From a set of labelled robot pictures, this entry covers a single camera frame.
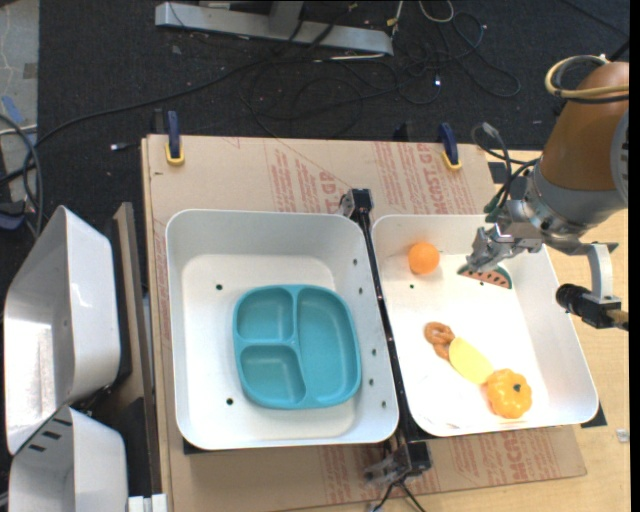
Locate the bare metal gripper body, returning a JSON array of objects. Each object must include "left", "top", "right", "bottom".
[{"left": 491, "top": 199, "right": 572, "bottom": 257}]

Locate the red watermelon slice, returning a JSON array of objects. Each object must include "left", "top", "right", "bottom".
[{"left": 456, "top": 264, "right": 514, "bottom": 292}]

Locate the orange ball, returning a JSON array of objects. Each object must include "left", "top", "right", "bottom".
[{"left": 407, "top": 241, "right": 442, "bottom": 276}]

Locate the brown pretzel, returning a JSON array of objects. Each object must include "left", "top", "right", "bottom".
[{"left": 423, "top": 321, "right": 458, "bottom": 362}]

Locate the thin black rod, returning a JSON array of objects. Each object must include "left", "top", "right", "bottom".
[{"left": 355, "top": 209, "right": 419, "bottom": 444}]

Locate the pale yellow oval slice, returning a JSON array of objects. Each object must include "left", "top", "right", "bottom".
[{"left": 447, "top": 336, "right": 496, "bottom": 386}]

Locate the yellow pumpkin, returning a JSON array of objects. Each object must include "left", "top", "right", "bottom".
[{"left": 485, "top": 368, "right": 534, "bottom": 421}]

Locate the blue divided plate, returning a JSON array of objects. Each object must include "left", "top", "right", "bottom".
[{"left": 231, "top": 284, "right": 363, "bottom": 412}]

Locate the brown cardboard board red print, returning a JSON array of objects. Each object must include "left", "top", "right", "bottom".
[{"left": 140, "top": 133, "right": 589, "bottom": 512}]

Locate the black cylinder on white bracket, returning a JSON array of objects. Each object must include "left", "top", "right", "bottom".
[{"left": 555, "top": 241, "right": 624, "bottom": 330}]

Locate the black block with thin wires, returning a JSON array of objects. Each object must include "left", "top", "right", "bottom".
[
  {"left": 363, "top": 438, "right": 433, "bottom": 490},
  {"left": 338, "top": 187, "right": 376, "bottom": 222}
]

